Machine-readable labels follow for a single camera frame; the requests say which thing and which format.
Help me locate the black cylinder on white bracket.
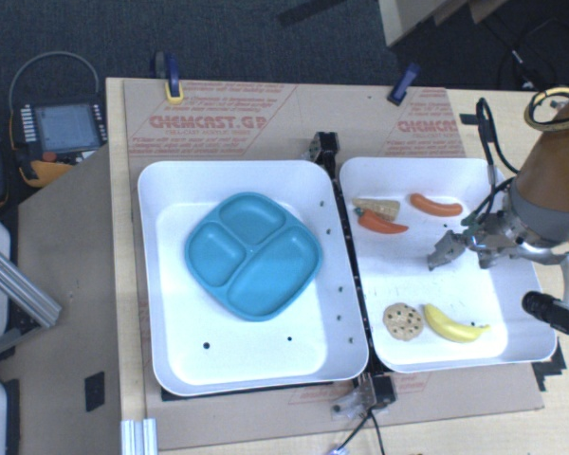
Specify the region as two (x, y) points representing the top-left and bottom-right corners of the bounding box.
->
(514, 241), (569, 336)

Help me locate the orange sausage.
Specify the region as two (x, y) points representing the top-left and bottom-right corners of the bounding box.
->
(409, 192), (464, 218)

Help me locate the black block with thin wires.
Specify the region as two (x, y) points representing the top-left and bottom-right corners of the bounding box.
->
(307, 131), (340, 166)
(358, 373), (398, 408)

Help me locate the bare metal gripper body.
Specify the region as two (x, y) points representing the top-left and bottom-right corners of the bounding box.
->
(462, 209), (534, 258)

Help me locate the brown chocolate chip biscuit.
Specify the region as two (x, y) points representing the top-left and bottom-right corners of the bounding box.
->
(382, 301), (425, 342)

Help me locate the white plastic tray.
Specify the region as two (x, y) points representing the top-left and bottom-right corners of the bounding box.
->
(137, 159), (371, 397)
(339, 156), (559, 374)

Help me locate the blue divided plate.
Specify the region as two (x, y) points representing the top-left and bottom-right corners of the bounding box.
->
(184, 191), (324, 323)

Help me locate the yellow banana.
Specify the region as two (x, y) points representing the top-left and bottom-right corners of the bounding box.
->
(423, 302), (492, 344)

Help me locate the thin black rod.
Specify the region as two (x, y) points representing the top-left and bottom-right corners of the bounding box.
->
(325, 156), (379, 379)

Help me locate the orange carrot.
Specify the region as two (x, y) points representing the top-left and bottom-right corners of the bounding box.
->
(355, 208), (411, 235)

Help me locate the pale yellow pizza slice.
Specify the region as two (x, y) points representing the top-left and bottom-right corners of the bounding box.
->
(351, 197), (402, 223)

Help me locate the brown cardboard board red print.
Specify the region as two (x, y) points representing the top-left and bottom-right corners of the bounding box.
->
(122, 79), (546, 451)

